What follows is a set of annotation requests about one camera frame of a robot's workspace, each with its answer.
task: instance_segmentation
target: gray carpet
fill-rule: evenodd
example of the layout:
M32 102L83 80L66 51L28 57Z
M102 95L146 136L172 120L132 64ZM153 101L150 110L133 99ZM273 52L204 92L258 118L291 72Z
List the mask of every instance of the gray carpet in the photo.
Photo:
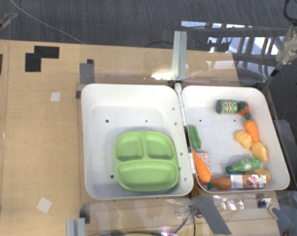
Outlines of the gray carpet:
M219 22L287 28L285 0L13 0L41 21L86 44L145 47L154 41L173 41L181 21ZM9 0L0 0L0 20L19 13L12 25L14 40L76 43L21 13ZM288 12L297 18L291 2ZM3 31L0 38L6 38ZM154 47L171 48L167 44ZM269 86L277 117L286 119L297 143L297 61L285 66Z

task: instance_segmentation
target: green divided plate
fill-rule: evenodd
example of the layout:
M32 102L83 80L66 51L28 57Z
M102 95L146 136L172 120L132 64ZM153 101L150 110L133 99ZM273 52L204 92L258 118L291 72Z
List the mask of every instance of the green divided plate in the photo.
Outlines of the green divided plate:
M136 131L120 135L114 145L114 166L120 185L130 191L164 191L179 180L174 145L160 132Z

